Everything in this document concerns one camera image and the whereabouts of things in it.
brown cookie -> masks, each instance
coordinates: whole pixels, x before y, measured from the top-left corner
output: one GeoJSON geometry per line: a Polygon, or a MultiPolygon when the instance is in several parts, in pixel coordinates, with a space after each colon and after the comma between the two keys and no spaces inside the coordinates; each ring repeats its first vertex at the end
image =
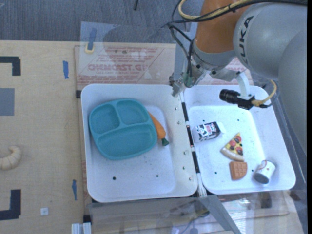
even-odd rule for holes
{"type": "Polygon", "coordinates": [[[247,173],[247,163],[241,161],[231,161],[230,171],[232,180],[238,180],[244,177],[247,173]]]}

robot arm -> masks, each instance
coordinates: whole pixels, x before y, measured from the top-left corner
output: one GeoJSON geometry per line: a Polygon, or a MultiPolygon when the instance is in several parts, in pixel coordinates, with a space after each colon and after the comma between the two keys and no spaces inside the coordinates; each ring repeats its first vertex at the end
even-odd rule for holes
{"type": "MultiPolygon", "coordinates": [[[[306,152],[307,0],[205,0],[190,43],[188,65],[173,84],[173,95],[181,87],[197,85],[209,72],[213,78],[241,79],[224,69],[234,57],[260,76],[278,80],[290,123],[306,152]]],[[[222,90],[220,98],[242,108],[265,107],[263,101],[236,91],[222,90]]]]}

yellow cable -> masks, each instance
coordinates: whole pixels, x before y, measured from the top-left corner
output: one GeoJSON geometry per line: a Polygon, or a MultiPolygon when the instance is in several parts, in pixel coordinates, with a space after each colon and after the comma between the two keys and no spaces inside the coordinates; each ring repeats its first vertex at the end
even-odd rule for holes
{"type": "MultiPolygon", "coordinates": [[[[185,14],[185,13],[182,11],[182,6],[183,6],[183,4],[184,4],[186,1],[187,1],[187,0],[182,0],[182,1],[179,3],[178,11],[179,11],[180,15],[181,15],[184,19],[188,19],[188,20],[195,20],[195,19],[199,18],[200,16],[190,16],[190,15],[185,14]]],[[[240,1],[238,1],[238,2],[229,4],[229,6],[226,6],[226,7],[223,7],[223,8],[219,8],[219,9],[217,9],[216,11],[214,11],[213,13],[209,14],[208,16],[202,17],[201,19],[209,19],[209,18],[211,18],[211,17],[220,15],[220,14],[222,14],[222,13],[224,13],[224,12],[229,11],[230,9],[232,9],[232,8],[238,6],[238,5],[242,5],[242,4],[245,4],[245,3],[250,2],[250,1],[253,1],[253,0],[240,0],[240,1]]]]}
{"type": "Polygon", "coordinates": [[[252,105],[254,105],[255,107],[259,107],[260,105],[263,105],[266,101],[268,101],[269,99],[272,98],[272,96],[276,93],[276,90],[277,90],[277,85],[276,83],[273,81],[273,80],[270,80],[270,82],[273,84],[273,91],[272,93],[266,97],[265,99],[263,100],[258,100],[258,99],[254,99],[252,101],[252,105]]]}

gray square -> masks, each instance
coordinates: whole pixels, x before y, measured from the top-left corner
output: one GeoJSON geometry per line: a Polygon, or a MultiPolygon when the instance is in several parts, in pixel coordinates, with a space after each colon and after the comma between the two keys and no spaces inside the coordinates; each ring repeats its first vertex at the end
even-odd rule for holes
{"type": "Polygon", "coordinates": [[[14,115],[14,88],[0,88],[0,116],[14,115]]]}

gray floor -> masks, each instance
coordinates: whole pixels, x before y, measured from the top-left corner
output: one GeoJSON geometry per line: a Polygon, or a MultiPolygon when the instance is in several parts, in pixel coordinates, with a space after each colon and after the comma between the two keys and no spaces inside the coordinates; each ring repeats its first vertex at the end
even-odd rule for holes
{"type": "MultiPolygon", "coordinates": [[[[80,41],[84,37],[82,26],[85,22],[158,29],[171,21],[177,2],[138,0],[134,10],[135,0],[0,0],[0,39],[80,41]]],[[[190,0],[185,3],[184,11],[198,15],[201,3],[201,0],[190,0]]],[[[288,124],[281,113],[282,105],[278,103],[275,109],[280,113],[279,122],[288,124]]],[[[290,147],[293,166],[298,171],[293,197],[307,233],[307,160],[296,138],[292,137],[291,129],[284,134],[290,135],[286,144],[290,147]]]]}

